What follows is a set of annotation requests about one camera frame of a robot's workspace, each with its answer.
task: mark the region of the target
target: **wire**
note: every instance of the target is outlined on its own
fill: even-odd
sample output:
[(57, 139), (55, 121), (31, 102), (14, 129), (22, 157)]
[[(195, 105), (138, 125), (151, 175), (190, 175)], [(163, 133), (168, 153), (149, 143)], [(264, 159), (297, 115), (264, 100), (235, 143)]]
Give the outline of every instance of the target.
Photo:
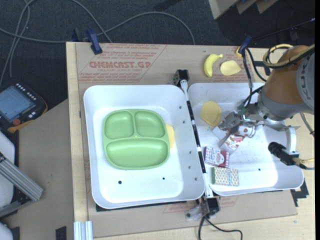
[(140, 13), (140, 14), (138, 14), (138, 15), (135, 15), (135, 16), (133, 16), (133, 17), (131, 17), (131, 18), (129, 18), (129, 19), (127, 19), (127, 20), (119, 23), (118, 25), (116, 25), (116, 26), (114, 26), (114, 27), (109, 28), (108, 30), (105, 30), (104, 32), (105, 32), (105, 33), (108, 33), (108, 32), (110, 32), (110, 31), (112, 31), (112, 30), (114, 30), (114, 29), (122, 26), (123, 24), (125, 24), (125, 23), (127, 23), (127, 22), (129, 22), (129, 21), (132, 21), (132, 20), (134, 20), (134, 19), (136, 19), (136, 18), (138, 18), (138, 17), (145, 16), (145, 15), (152, 15), (152, 14), (169, 16), (169, 17), (177, 20), (178, 22), (180, 22), (180, 23), (188, 30), (188, 32), (189, 32), (189, 34), (190, 34), (190, 36), (191, 36), (191, 38), (192, 38), (192, 44), (193, 44), (193, 45), (196, 44), (195, 37), (194, 37), (194, 35), (192, 34), (190, 28), (189, 28), (181, 19), (177, 18), (177, 17), (174, 16), (174, 15), (171, 15), (171, 14), (166, 13), (166, 12), (161, 12), (161, 11), (149, 11), (149, 12)]
[(309, 162), (314, 162), (315, 159), (314, 158), (309, 158), (309, 159), (301, 159), (299, 157), (293, 157), (292, 161), (294, 162), (294, 164), (298, 167), (300, 167), (301, 169), (304, 170), (314, 170), (314, 167), (307, 167), (304, 164), (305, 163), (309, 163)]
[(296, 8), (294, 6), (292, 6), (290, 4), (290, 2), (288, 0), (283, 0), (289, 8), (291, 8), (293, 11), (298, 11), (298, 12), (302, 12), (302, 13), (312, 13), (312, 14), (315, 14), (316, 11), (315, 10), (303, 10), (303, 9), (300, 9), (300, 8)]
[(216, 225), (214, 225), (214, 224), (206, 217), (206, 215), (205, 215), (205, 216), (203, 216), (203, 217), (201, 218), (200, 225), (199, 225), (199, 230), (198, 230), (198, 238), (199, 238), (199, 240), (201, 240), (201, 229), (202, 229), (202, 226), (203, 226), (205, 220), (206, 220), (211, 226), (213, 226), (214, 228), (216, 228), (217, 230), (220, 230), (220, 231), (222, 231), (222, 232), (225, 232), (225, 233), (239, 232), (239, 233), (240, 233), (240, 239), (241, 239), (241, 240), (243, 239), (243, 233), (242, 233), (241, 230), (238, 230), (238, 229), (233, 229), (233, 230), (221, 229), (221, 228), (217, 227)]
[(302, 118), (305, 126), (306, 126), (306, 127), (308, 128), (308, 130), (310, 131), (310, 134), (311, 134), (313, 137), (315, 137), (315, 130), (313, 130), (313, 129), (311, 128), (311, 126), (310, 126), (310, 124), (309, 124), (309, 122), (308, 122), (305, 114), (304, 114), (304, 113), (300, 113), (300, 116), (301, 116), (301, 118)]
[(264, 85), (260, 86), (259, 88), (255, 89), (248, 97), (246, 97), (246, 99), (243, 101), (243, 103), (245, 104), (249, 99), (251, 99), (251, 97), (255, 94), (255, 93), (259, 93), (262, 88), (264, 87)]
[(263, 56), (263, 63), (272, 69), (282, 69), (284, 67), (290, 66), (301, 60), (302, 58), (312, 54), (315, 51), (315, 44), (312, 44), (309, 46), (307, 49), (303, 50), (302, 52), (298, 53), (297, 55), (281, 62), (277, 63), (271, 63), (270, 62), (270, 54), (273, 53), (275, 50), (280, 49), (280, 48), (291, 48), (292, 45), (290, 44), (278, 44), (273, 47), (271, 47)]
[(249, 84), (249, 90), (250, 90), (250, 94), (248, 96), (249, 98), (247, 100), (247, 104), (244, 106), (245, 108), (247, 108), (249, 106), (249, 103), (251, 101), (251, 97), (252, 97), (252, 94), (253, 94), (253, 91), (252, 91), (253, 84), (252, 84), (252, 81), (251, 81), (250, 71), (249, 71), (249, 68), (248, 68), (248, 65), (247, 65), (246, 49), (242, 50), (241, 55), (242, 55), (242, 59), (243, 59), (244, 69), (245, 69), (245, 72), (246, 72), (246, 75), (247, 75), (247, 78), (248, 78), (248, 84)]
[[(27, 19), (25, 21), (24, 27), (23, 27), (20, 35), (24, 34), (24, 32), (25, 32), (25, 30), (27, 28), (29, 19), (30, 19), (30, 8), (28, 7)], [(17, 26), (16, 26), (15, 34), (18, 34), (19, 28), (20, 28), (20, 24), (18, 23)], [(2, 84), (2, 81), (3, 81), (3, 78), (4, 78), (8, 63), (9, 63), (9, 68), (10, 68), (10, 77), (12, 77), (12, 60), (13, 60), (13, 56), (14, 56), (14, 53), (15, 53), (15, 50), (16, 50), (16, 47), (17, 47), (19, 41), (20, 41), (20, 38), (17, 39), (17, 37), (14, 37), (14, 39), (12, 41), (11, 48), (9, 50), (9, 54), (8, 54), (8, 56), (6, 58), (6, 61), (4, 63), (2, 74), (1, 74), (1, 77), (0, 77), (0, 86)]]
[(251, 53), (251, 51), (249, 50), (248, 47), (245, 48), (246, 51), (248, 52), (249, 56), (250, 56), (250, 59), (251, 59), (251, 62), (252, 62), (252, 65), (253, 65), (253, 69), (254, 69), (254, 72), (257, 74), (257, 76), (264, 82), (266, 82), (267, 80), (263, 78), (263, 76), (258, 72), (257, 70), (257, 67), (256, 67), (256, 64), (255, 64), (255, 60), (254, 60), (254, 57)]
[[(6, 69), (7, 69), (7, 66), (9, 64), (9, 75), (10, 77), (12, 78), (12, 61), (13, 61), (13, 57), (14, 57), (14, 53), (15, 53), (15, 50), (16, 50), (16, 47), (19, 43), (19, 41), (21, 39), (23, 40), (28, 40), (28, 41), (32, 41), (32, 42), (38, 42), (38, 43), (47, 43), (47, 44), (65, 44), (66, 42), (68, 41), (54, 41), (54, 40), (42, 40), (42, 39), (36, 39), (36, 38), (30, 38), (30, 37), (25, 37), (23, 36), (26, 28), (27, 28), (27, 25), (29, 23), (29, 19), (30, 19), (30, 5), (33, 4), (34, 2), (38, 1), (38, 0), (30, 0), (29, 2), (27, 2), (27, 0), (23, 0), (24, 3), (25, 3), (25, 6), (20, 14), (20, 17), (19, 17), (19, 21), (17, 23), (17, 27), (16, 27), (16, 31), (15, 33), (11, 33), (9, 31), (6, 31), (5, 29), (2, 29), (0, 28), (0, 32), (2, 33), (5, 33), (9, 36), (12, 36), (14, 37), (13, 41), (12, 41), (12, 44), (11, 44), (11, 48), (10, 48), (10, 51), (9, 51), (9, 54), (8, 54), (8, 57), (7, 57), (7, 60), (4, 64), (4, 67), (3, 67), (3, 70), (2, 70), (2, 74), (1, 74), (1, 77), (0, 77), (0, 86), (2, 84), (2, 81), (3, 81), (3, 78), (4, 78), (4, 75), (5, 75), (5, 72), (6, 72)], [(141, 16), (145, 16), (145, 15), (164, 15), (164, 16), (168, 16), (168, 17), (171, 17), (175, 20), (177, 20), (179, 23), (181, 23), (186, 29), (187, 31), (189, 32), (190, 36), (191, 36), (191, 39), (192, 39), (192, 43), (193, 45), (196, 44), (195, 42), (195, 38), (194, 38), (194, 35), (192, 34), (190, 28), (182, 21), (180, 20), (179, 18), (177, 18), (176, 16), (174, 15), (171, 15), (169, 13), (166, 13), (166, 12), (159, 12), (159, 11), (150, 11), (150, 12), (144, 12), (144, 13), (141, 13), (141, 14), (138, 14), (136, 16), (133, 16), (121, 23), (119, 23), (118, 25), (114, 26), (114, 27), (111, 27), (107, 30), (104, 30), (101, 25), (99, 24), (99, 22), (96, 20), (96, 18), (93, 16), (93, 14), (84, 6), (82, 5), (80, 2), (76, 1), (76, 0), (69, 0), (73, 3), (76, 3), (78, 6), (80, 6), (81, 8), (83, 8), (88, 14), (89, 16), (93, 19), (93, 21), (96, 23), (96, 25), (98, 26), (98, 28), (100, 29), (100, 33), (97, 34), (98, 36), (100, 35), (104, 35), (106, 37), (106, 39), (112, 43), (112, 40), (109, 38), (109, 36), (107, 35), (108, 32), (111, 32), (117, 28), (119, 28), (120, 26), (124, 25), (125, 23), (129, 22), (129, 21), (132, 21), (138, 17), (141, 17)], [(24, 17), (25, 15), (25, 12), (27, 10), (27, 19), (26, 19), (26, 22), (25, 22), (25, 25), (21, 31), (20, 34), (18, 34), (19, 32), (19, 28), (21, 26), (21, 21), (22, 21), (22, 18)]]

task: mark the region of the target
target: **small box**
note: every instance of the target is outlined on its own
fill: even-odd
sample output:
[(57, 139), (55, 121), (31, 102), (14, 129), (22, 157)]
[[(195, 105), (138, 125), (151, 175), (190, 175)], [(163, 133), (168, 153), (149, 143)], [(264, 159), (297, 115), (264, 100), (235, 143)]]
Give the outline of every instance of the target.
[(223, 186), (239, 186), (238, 169), (212, 167), (212, 183)]
[(245, 139), (243, 136), (230, 133), (225, 139), (223, 139), (219, 146), (221, 150), (228, 152), (230, 155), (236, 151), (240, 143)]
[(229, 153), (218, 148), (206, 146), (204, 148), (204, 163), (210, 166), (228, 168)]

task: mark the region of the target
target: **white tray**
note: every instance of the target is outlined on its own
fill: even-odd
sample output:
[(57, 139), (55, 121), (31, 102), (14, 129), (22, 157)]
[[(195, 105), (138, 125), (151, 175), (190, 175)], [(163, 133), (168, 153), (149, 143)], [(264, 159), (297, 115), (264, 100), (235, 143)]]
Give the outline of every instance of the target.
[[(92, 196), (97, 205), (117, 209), (195, 200), (204, 193), (186, 98), (173, 85), (95, 85), (83, 97), (88, 135)], [(103, 121), (112, 111), (146, 109), (172, 125), (174, 147), (165, 164), (152, 169), (113, 167), (104, 154)]]
[[(253, 89), (261, 83), (254, 83)], [(198, 130), (202, 151), (206, 146), (218, 148), (218, 138), (212, 133), (213, 127), (200, 118), (202, 105), (207, 101), (217, 102), (222, 108), (222, 119), (234, 111), (248, 96), (247, 83), (195, 83), (188, 90)], [(251, 102), (257, 101), (254, 95)], [(210, 165), (206, 172), (210, 188), (218, 195), (230, 196), (255, 192), (296, 189), (304, 181), (302, 170), (297, 166), (287, 166), (268, 150), (271, 142), (287, 146), (284, 131), (278, 132), (267, 126), (257, 129), (252, 138), (246, 137), (238, 149), (229, 157), (229, 167), (238, 169), (239, 186), (223, 186), (212, 184)]]

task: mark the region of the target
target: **dark carpet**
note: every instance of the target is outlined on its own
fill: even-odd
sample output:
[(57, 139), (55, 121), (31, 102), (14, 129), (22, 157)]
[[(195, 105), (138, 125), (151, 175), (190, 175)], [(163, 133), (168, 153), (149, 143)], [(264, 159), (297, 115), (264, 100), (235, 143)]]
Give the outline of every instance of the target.
[[(76, 1), (85, 6), (105, 30), (141, 13), (164, 12), (179, 18), (190, 28), (196, 45), (239, 46), (247, 35), (257, 38), (296, 25), (294, 32), (286, 30), (253, 39), (249, 47), (315, 43), (315, 22), (310, 22), (315, 17), (315, 0), (279, 0), (262, 14), (255, 4), (241, 15), (234, 6), (217, 20), (213, 18), (208, 0)], [(23, 0), (0, 0), (0, 28), (14, 33), (24, 6)], [(20, 29), (26, 22), (26, 15)], [(88, 28), (95, 29), (97, 33), (100, 31), (89, 14), (70, 0), (36, 0), (30, 5), (30, 19), (23, 36), (71, 41), (75, 28), (84, 37)], [(108, 36), (114, 43), (193, 44), (187, 29), (176, 19), (163, 14), (138, 17), (108, 32)], [(0, 31), (0, 75), (12, 41), (11, 35)], [(109, 42), (103, 35), (99, 36), (99, 41)], [(22, 39), (12, 59), (12, 79), (34, 89), (51, 109), (68, 98), (66, 64), (65, 44)], [(1, 86), (10, 80), (7, 67)]]

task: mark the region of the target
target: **toy banana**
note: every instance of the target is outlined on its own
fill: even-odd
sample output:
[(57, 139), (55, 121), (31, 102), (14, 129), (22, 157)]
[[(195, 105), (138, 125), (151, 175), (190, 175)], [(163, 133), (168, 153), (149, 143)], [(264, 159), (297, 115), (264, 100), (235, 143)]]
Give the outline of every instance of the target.
[(210, 54), (204, 61), (203, 70), (204, 73), (210, 78), (212, 77), (212, 66), (216, 62), (217, 59), (222, 58), (222, 54)]

